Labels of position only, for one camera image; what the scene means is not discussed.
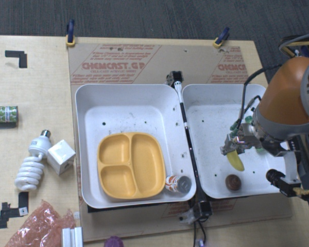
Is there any orange and white can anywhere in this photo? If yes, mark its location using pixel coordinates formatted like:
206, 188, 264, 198
165, 174, 193, 194

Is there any pink bubble wrap bag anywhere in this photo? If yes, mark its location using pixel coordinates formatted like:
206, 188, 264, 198
4, 199, 77, 247

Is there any brown cardboard board red print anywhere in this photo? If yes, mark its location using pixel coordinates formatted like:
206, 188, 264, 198
67, 37, 293, 243

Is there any white spiral light bulb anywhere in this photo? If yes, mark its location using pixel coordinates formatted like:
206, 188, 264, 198
14, 129, 53, 192

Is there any purple round object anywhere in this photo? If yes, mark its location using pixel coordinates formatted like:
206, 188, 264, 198
103, 236, 125, 247

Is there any green and white can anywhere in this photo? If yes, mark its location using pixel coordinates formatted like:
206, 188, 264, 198
0, 105, 19, 124

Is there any black cylinder on white bracket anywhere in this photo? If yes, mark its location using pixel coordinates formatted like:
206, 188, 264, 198
266, 143, 302, 198

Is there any white cube box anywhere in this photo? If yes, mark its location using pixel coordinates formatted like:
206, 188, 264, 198
46, 139, 77, 176

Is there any brown doughnut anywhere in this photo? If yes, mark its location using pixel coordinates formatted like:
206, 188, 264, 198
225, 173, 243, 192

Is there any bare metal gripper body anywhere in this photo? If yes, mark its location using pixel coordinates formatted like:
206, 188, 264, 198
237, 123, 277, 150

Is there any yellow divided plate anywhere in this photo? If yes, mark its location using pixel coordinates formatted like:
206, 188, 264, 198
96, 132, 167, 200

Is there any yellow banana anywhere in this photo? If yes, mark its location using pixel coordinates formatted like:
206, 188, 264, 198
226, 149, 246, 172

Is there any black block with thin wires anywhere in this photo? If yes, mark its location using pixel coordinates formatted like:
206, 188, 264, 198
166, 70, 184, 86
193, 201, 213, 220

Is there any white plastic tray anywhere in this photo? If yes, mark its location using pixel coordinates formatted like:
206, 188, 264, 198
181, 83, 289, 200
75, 83, 197, 209

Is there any thin black and white rod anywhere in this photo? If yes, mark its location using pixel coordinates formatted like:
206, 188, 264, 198
174, 81, 205, 203

